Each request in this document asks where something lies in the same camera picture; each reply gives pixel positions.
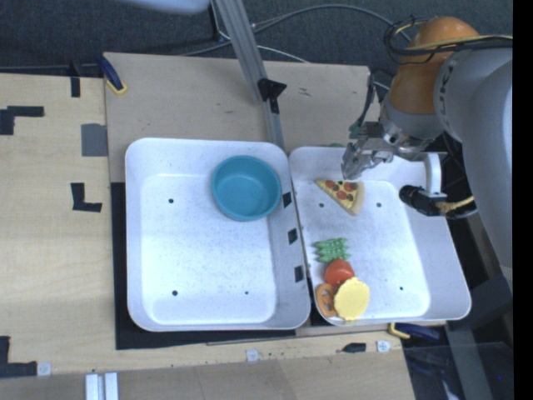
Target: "pizza slice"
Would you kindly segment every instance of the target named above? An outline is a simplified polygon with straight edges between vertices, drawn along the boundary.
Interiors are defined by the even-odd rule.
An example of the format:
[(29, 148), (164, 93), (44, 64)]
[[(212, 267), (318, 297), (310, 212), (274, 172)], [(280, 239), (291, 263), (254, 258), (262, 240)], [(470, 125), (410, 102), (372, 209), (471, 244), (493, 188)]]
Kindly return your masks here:
[(365, 198), (363, 182), (317, 179), (315, 183), (351, 215), (355, 216), (361, 211)]

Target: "toy tomato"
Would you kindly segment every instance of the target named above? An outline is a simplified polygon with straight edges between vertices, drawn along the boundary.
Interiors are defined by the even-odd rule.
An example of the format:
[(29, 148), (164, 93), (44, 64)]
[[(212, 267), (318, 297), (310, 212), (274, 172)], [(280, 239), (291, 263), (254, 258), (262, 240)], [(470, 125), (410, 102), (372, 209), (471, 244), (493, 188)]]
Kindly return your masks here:
[(355, 276), (350, 263), (338, 257), (327, 266), (324, 272), (324, 281), (338, 289), (346, 280)]

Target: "blue bowl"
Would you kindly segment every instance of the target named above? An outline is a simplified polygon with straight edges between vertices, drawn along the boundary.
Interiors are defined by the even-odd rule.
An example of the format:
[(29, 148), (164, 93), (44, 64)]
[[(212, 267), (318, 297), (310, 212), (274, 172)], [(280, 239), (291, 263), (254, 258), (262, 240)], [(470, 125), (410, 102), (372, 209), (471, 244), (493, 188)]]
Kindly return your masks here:
[(212, 174), (211, 189), (220, 210), (237, 221), (264, 218), (281, 198), (276, 172), (251, 156), (234, 156), (220, 163)]

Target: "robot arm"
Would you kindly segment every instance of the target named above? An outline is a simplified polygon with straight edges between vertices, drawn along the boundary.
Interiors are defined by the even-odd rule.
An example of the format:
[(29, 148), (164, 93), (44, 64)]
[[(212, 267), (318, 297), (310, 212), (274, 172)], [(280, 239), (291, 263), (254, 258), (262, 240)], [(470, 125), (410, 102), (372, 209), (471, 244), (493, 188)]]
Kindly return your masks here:
[[(427, 52), (440, 43), (475, 43)], [(462, 143), (466, 175), (501, 265), (512, 268), (512, 41), (480, 36), (453, 17), (427, 21), (407, 50), (378, 122), (364, 122), (341, 165), (346, 179), (392, 160), (419, 160), (444, 131)], [(424, 200), (423, 189), (402, 200)]]

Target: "white tray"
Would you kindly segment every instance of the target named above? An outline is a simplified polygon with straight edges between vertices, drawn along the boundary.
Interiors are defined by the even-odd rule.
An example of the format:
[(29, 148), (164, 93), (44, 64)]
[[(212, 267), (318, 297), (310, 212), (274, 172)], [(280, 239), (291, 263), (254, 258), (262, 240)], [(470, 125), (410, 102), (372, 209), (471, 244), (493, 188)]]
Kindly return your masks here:
[(346, 238), (356, 276), (370, 287), (371, 300), (360, 318), (337, 326), (424, 322), (463, 318), (471, 297), (443, 217), (426, 217), (398, 197), (404, 185), (424, 186), (423, 162), (395, 157), (366, 170), (361, 212), (352, 216), (316, 184), (318, 178), (342, 180), (344, 148), (302, 147), (290, 156), (293, 187), (313, 290), (324, 282), (325, 263), (314, 243)]
[[(252, 222), (222, 214), (211, 174), (262, 159), (283, 199)], [(144, 138), (126, 154), (127, 306), (149, 331), (290, 329), (311, 299), (286, 154), (263, 142)]]

